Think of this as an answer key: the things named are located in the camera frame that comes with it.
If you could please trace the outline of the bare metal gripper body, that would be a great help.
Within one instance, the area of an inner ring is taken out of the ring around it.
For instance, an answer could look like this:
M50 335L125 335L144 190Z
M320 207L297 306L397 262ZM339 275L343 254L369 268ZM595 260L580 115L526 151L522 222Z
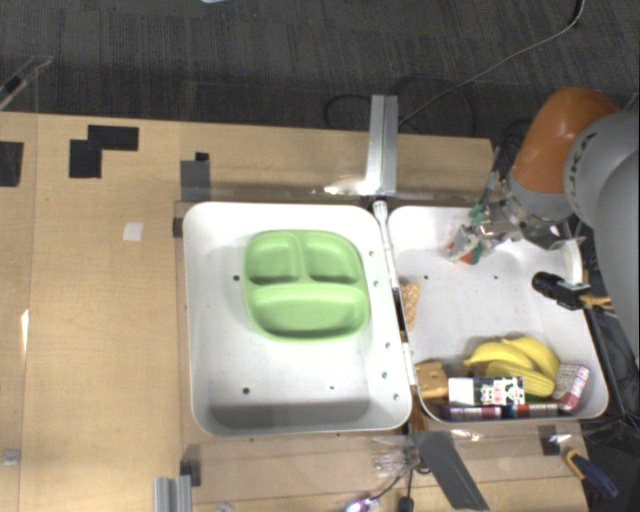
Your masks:
M478 203L472 209L472 237L480 244L520 241L527 215L514 198Z

